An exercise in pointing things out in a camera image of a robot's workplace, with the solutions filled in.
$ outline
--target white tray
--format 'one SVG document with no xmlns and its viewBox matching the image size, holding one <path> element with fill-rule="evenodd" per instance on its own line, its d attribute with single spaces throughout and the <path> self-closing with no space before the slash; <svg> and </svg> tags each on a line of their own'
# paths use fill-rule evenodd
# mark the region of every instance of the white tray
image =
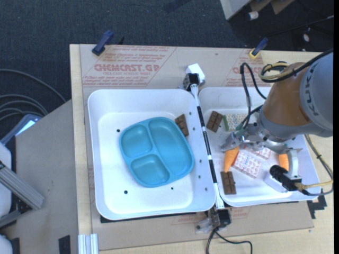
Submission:
<svg viewBox="0 0 339 254">
<path fill-rule="evenodd" d="M 267 95 L 269 88 L 261 88 Z M 249 88 L 253 108 L 263 104 L 254 88 Z M 212 111 L 220 114 L 246 114 L 243 88 L 204 88 L 199 99 L 205 124 Z M 109 220 L 183 214 L 206 211 L 213 207 L 216 193 L 213 187 L 206 146 L 196 101 L 182 89 L 100 89 L 88 98 L 91 141 L 94 165 L 95 200 L 99 213 Z M 143 120 L 167 117 L 175 120 L 185 114 L 189 135 L 187 141 L 194 154 L 193 170 L 168 185 L 143 187 L 133 178 L 119 148 L 121 132 Z M 295 202 L 313 199 L 300 192 L 280 192 L 264 182 L 273 164 L 257 158 L 261 163 L 259 175 L 254 179 L 231 167 L 236 182 L 236 194 L 225 195 L 221 181 L 224 153 L 220 146 L 229 132 L 223 123 L 216 133 L 207 130 L 218 188 L 221 198 L 230 206 L 250 206 L 267 203 Z M 319 182 L 303 136 L 288 142 L 289 146 L 302 149 L 298 153 L 299 175 L 304 184 Z M 320 187 L 309 190 L 320 193 Z"/>
<path fill-rule="evenodd" d="M 264 95 L 268 95 L 269 90 L 270 88 L 260 88 L 260 91 Z M 251 96 L 253 108 L 264 103 L 264 99 L 259 96 L 254 88 L 249 88 L 249 94 Z M 245 91 L 243 88 L 204 88 L 199 93 L 199 100 L 206 124 L 212 111 L 216 111 L 222 115 L 247 114 L 248 112 Z M 232 171 L 233 173 L 236 194 L 225 195 L 220 173 L 224 167 L 225 154 L 221 152 L 220 146 L 225 143 L 225 140 L 230 133 L 225 130 L 225 126 L 223 122 L 221 122 L 221 128 L 218 129 L 216 133 L 207 130 L 207 134 L 211 146 L 211 154 L 216 170 L 220 196 L 227 204 L 239 207 L 267 203 L 302 201 L 316 198 L 304 195 L 298 191 L 286 193 L 278 192 L 264 182 L 270 167 L 278 164 L 278 157 L 274 152 L 271 152 L 268 160 L 263 160 L 263 158 L 257 157 L 254 154 L 250 155 L 261 162 L 261 169 L 256 178 L 251 178 L 231 167 L 229 171 Z M 299 135 L 295 140 L 288 141 L 287 144 L 288 147 L 302 149 L 298 153 L 299 175 L 302 177 L 302 182 L 304 184 L 318 183 L 319 179 L 309 155 L 304 137 Z M 309 190 L 311 193 L 320 193 L 320 187 L 310 188 Z"/>
<path fill-rule="evenodd" d="M 209 168 L 197 107 L 182 89 L 102 89 L 88 98 L 93 150 L 95 200 L 109 220 L 206 211 L 216 193 Z M 122 157 L 123 129 L 153 117 L 175 120 L 185 114 L 193 170 L 168 185 L 147 188 L 135 181 Z"/>
</svg>

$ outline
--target black bracket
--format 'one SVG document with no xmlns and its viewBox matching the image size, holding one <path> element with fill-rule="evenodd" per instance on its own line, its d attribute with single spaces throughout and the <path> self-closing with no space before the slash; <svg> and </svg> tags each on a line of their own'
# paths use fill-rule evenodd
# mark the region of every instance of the black bracket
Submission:
<svg viewBox="0 0 339 254">
<path fill-rule="evenodd" d="M 17 199 L 16 205 L 17 205 L 17 210 L 22 214 L 32 209 L 19 198 Z"/>
<path fill-rule="evenodd" d="M 311 213 L 312 219 L 316 218 L 316 210 L 324 210 L 327 207 L 325 196 L 318 196 L 318 202 L 307 201 L 309 212 Z"/>
<path fill-rule="evenodd" d="M 12 244 L 13 254 L 20 254 L 20 239 L 14 238 L 10 240 Z"/>
<path fill-rule="evenodd" d="M 190 92 L 192 84 L 196 84 L 197 86 L 199 86 L 200 84 L 199 74 L 186 74 L 183 81 L 184 89 Z"/>
<path fill-rule="evenodd" d="M 59 239 L 59 253 L 70 254 L 70 236 L 69 235 Z"/>
</svg>

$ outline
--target black clip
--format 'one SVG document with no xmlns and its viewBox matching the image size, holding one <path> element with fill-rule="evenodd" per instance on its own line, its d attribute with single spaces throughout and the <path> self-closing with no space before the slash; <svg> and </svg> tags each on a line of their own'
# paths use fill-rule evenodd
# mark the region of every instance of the black clip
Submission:
<svg viewBox="0 0 339 254">
<path fill-rule="evenodd" d="M 102 36 L 99 43 L 92 49 L 92 52 L 97 56 L 101 55 L 101 53 L 105 50 L 105 44 L 109 44 L 114 36 L 114 32 L 111 30 L 107 30 Z"/>
</svg>

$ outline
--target cable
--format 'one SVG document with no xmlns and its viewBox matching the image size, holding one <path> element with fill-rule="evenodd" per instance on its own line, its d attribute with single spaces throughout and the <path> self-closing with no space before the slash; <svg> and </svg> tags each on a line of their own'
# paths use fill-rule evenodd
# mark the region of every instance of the cable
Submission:
<svg viewBox="0 0 339 254">
<path fill-rule="evenodd" d="M 304 27 L 306 27 L 306 26 L 310 26 L 310 25 L 312 25 L 312 24 L 324 22 L 324 21 L 327 21 L 327 20 L 330 20 L 330 19 L 334 19 L 334 15 L 328 16 L 327 18 L 324 18 L 324 19 L 321 19 L 321 20 L 317 20 L 317 21 L 314 21 L 314 22 L 310 22 L 310 23 L 306 23 L 306 24 L 303 24 L 303 25 L 299 25 L 299 26 L 294 27 L 294 28 L 288 28 L 288 29 L 285 29 L 285 30 L 283 30 L 283 31 L 274 32 L 274 33 L 271 33 L 271 34 L 266 35 L 266 37 L 271 37 L 271 36 L 274 36 L 274 35 L 278 35 L 278 34 L 281 34 L 281 33 L 285 33 L 285 32 L 291 31 L 291 30 L 295 30 L 295 29 L 297 29 L 297 28 L 304 28 Z"/>
<path fill-rule="evenodd" d="M 300 72 L 301 70 L 311 66 L 315 61 L 317 61 L 318 59 L 320 59 L 321 57 L 324 57 L 326 55 L 328 55 L 329 53 L 332 53 L 333 52 L 333 48 L 317 55 L 316 57 L 312 58 L 310 61 L 306 62 L 305 64 L 303 64 L 302 66 L 300 66 L 299 68 L 296 68 L 296 69 L 292 69 L 292 70 L 289 70 L 289 71 L 285 71 L 285 72 L 282 72 L 280 74 L 277 74 L 277 75 L 271 75 L 271 76 L 264 76 L 265 73 L 267 71 L 270 71 L 272 68 L 275 68 L 277 66 L 283 66 L 283 65 L 287 65 L 286 63 L 284 62 L 278 62 L 278 63 L 275 63 L 275 64 L 269 64 L 269 65 L 266 65 L 261 73 L 259 74 L 259 77 L 260 79 L 265 82 L 265 83 L 275 83 L 275 82 L 278 82 L 278 81 L 283 81 L 293 75 L 295 75 L 296 73 Z"/>
<path fill-rule="evenodd" d="M 207 244 L 206 244 L 206 254 L 210 254 L 209 252 L 209 247 L 211 245 L 211 241 L 213 239 L 213 236 L 214 234 L 216 234 L 217 236 L 219 236 L 221 239 L 223 239 L 224 241 L 228 242 L 228 243 L 232 243 L 232 244 L 241 244 L 241 243 L 249 243 L 250 245 L 250 248 L 251 248 L 251 254 L 253 253 L 253 246 L 252 246 L 252 243 L 250 241 L 241 241 L 241 242 L 233 242 L 233 241 L 229 241 L 227 240 L 225 237 L 221 236 L 219 233 L 218 233 L 218 230 L 219 230 L 219 227 L 216 227 L 214 228 L 209 237 L 208 237 L 208 240 L 207 240 Z"/>
<path fill-rule="evenodd" d="M 253 246 L 252 246 L 252 243 L 250 241 L 241 241 L 241 242 L 229 241 L 225 237 L 222 237 L 217 231 L 216 231 L 216 235 L 219 236 L 221 239 L 223 239 L 224 241 L 226 241 L 228 243 L 233 243 L 233 244 L 249 243 L 249 245 L 251 247 L 251 254 L 253 253 Z"/>
<path fill-rule="evenodd" d="M 324 195 L 330 194 L 330 193 L 333 192 L 333 171 L 331 170 L 329 165 L 326 163 L 326 161 L 322 158 L 322 156 L 318 152 L 317 148 L 314 146 L 314 144 L 311 140 L 311 137 L 308 134 L 305 134 L 305 138 L 306 138 L 306 141 L 308 142 L 309 146 L 311 147 L 312 151 L 317 156 L 317 159 L 319 159 L 319 161 L 324 166 L 324 168 L 327 171 L 331 180 L 328 181 L 328 182 L 324 182 L 324 183 L 310 184 L 310 185 L 304 185 L 302 183 L 295 183 L 295 186 L 298 188 L 298 191 L 300 191 L 300 192 L 302 192 L 302 193 L 304 193 L 305 195 L 308 195 L 308 196 L 324 196 Z M 329 185 L 329 184 L 332 184 L 331 190 L 324 192 L 324 193 L 312 194 L 312 193 L 310 193 L 309 191 L 306 190 L 307 188 L 317 187 L 317 186 L 325 186 L 325 185 Z"/>
<path fill-rule="evenodd" d="M 8 103 L 5 103 L 3 105 L 0 105 L 0 110 L 5 107 L 5 106 L 8 106 L 8 105 L 11 105 L 11 104 L 28 104 L 28 105 L 31 105 L 33 107 L 35 107 L 36 109 L 38 109 L 42 114 L 43 116 L 44 115 L 47 115 L 47 111 L 45 111 L 44 109 L 42 109 L 39 105 L 35 104 L 35 103 L 31 103 L 29 101 L 11 101 L 11 102 L 8 102 Z"/>
<path fill-rule="evenodd" d="M 216 230 L 217 228 L 213 229 L 208 237 L 208 240 L 207 240 L 207 244 L 206 244 L 206 254 L 210 254 L 209 252 L 209 248 L 210 248 L 210 244 L 211 244 L 211 241 L 213 239 L 213 236 L 215 234 L 215 232 L 217 231 Z"/>
<path fill-rule="evenodd" d="M 294 20 L 293 20 L 293 26 L 295 25 L 296 21 L 299 19 L 299 14 L 302 13 L 303 11 L 306 11 L 306 15 L 307 15 L 307 23 L 309 22 L 309 14 L 308 14 L 308 10 L 307 10 L 306 8 L 304 8 L 303 10 L 301 10 L 300 12 L 298 12 L 298 14 L 295 15 L 295 18 L 294 18 Z M 297 40 L 297 36 L 298 36 L 298 34 L 295 34 L 295 30 L 294 30 L 294 29 L 291 30 L 291 38 L 292 38 L 292 44 L 293 44 L 293 47 L 294 47 L 295 50 L 300 50 L 300 48 L 302 48 L 302 47 L 300 47 L 300 48 L 298 47 L 298 42 L 300 42 L 300 39 Z"/>
<path fill-rule="evenodd" d="M 32 75 L 29 75 L 25 72 L 22 72 L 22 71 L 19 71 L 19 70 L 11 70 L 11 69 L 0 69 L 0 72 L 7 72 L 7 73 L 14 73 L 14 74 L 19 74 L 19 75 L 22 75 L 22 76 L 25 76 L 25 77 L 28 77 L 28 78 L 31 78 L 33 79 L 34 81 L 46 86 L 48 89 L 50 89 L 51 91 L 53 91 L 56 95 L 58 95 L 58 97 L 65 103 L 66 100 L 65 98 L 59 93 L 57 92 L 54 88 L 52 88 L 50 85 L 46 84 L 45 82 L 39 80 L 38 78 L 32 76 Z"/>
<path fill-rule="evenodd" d="M 240 66 L 240 74 L 242 75 L 242 83 L 243 83 L 243 87 L 244 87 L 244 90 L 245 90 L 245 94 L 246 94 L 246 100 L 247 100 L 247 106 L 248 106 L 248 115 L 247 117 L 245 117 L 245 119 L 242 121 L 242 125 L 243 125 L 243 129 L 245 129 L 249 123 L 249 118 L 251 117 L 251 115 L 254 113 L 251 111 L 251 97 L 249 95 L 249 92 L 248 92 L 248 88 L 247 88 L 247 85 L 246 85 L 246 80 L 245 80 L 245 70 L 244 70 L 244 67 L 247 67 L 247 69 L 249 70 L 249 73 L 251 74 L 251 77 L 252 77 L 252 81 L 253 81 L 253 84 L 254 84 L 254 87 L 256 89 L 256 91 L 259 93 L 259 95 L 263 98 L 263 99 L 266 99 L 266 97 L 260 92 L 257 84 L 256 84 L 256 81 L 255 81 L 255 77 L 254 77 L 254 74 L 252 72 L 252 69 L 251 67 L 246 63 L 242 63 L 241 66 Z"/>
<path fill-rule="evenodd" d="M 33 114 L 33 115 L 41 116 L 41 114 L 36 113 L 36 112 L 26 112 L 26 111 L 21 111 L 21 110 L 19 110 L 19 112 L 10 113 L 10 114 L 7 114 L 7 115 L 4 115 L 4 116 L 0 117 L 0 121 L 6 119 L 6 118 L 8 118 L 8 117 L 11 117 L 11 116 L 15 116 L 15 115 L 26 115 L 26 114 Z"/>
<path fill-rule="evenodd" d="M 46 110 L 46 108 L 45 108 L 42 104 L 40 104 L 38 101 L 34 100 L 33 98 L 28 97 L 28 96 L 25 96 L 25 95 L 20 95 L 20 94 L 6 94 L 6 95 L 1 95 L 1 96 L 0 96 L 0 99 L 2 99 L 2 98 L 10 98 L 10 97 L 13 97 L 13 98 L 22 98 L 22 99 L 30 100 L 30 101 L 32 101 L 33 103 L 35 103 L 37 106 L 39 106 L 39 107 L 43 110 L 43 114 L 48 114 L 48 111 Z"/>
<path fill-rule="evenodd" d="M 17 108 L 4 108 L 2 110 L 0 110 L 0 113 L 3 113 L 3 112 L 7 112 L 7 111 L 16 111 L 16 112 L 19 112 L 20 114 L 23 114 L 23 111 L 21 111 L 20 109 L 17 109 Z"/>
</svg>

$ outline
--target orange object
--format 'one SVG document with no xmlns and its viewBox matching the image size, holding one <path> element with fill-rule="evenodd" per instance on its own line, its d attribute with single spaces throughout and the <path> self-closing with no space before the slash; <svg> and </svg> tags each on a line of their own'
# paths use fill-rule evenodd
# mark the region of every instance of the orange object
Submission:
<svg viewBox="0 0 339 254">
<path fill-rule="evenodd" d="M 224 172 L 228 172 L 231 165 L 234 164 L 235 160 L 237 159 L 238 153 L 239 153 L 239 147 L 236 147 L 233 150 L 227 150 L 225 152 Z"/>
<path fill-rule="evenodd" d="M 286 153 L 279 155 L 279 165 L 288 171 L 289 162 Z"/>
</svg>

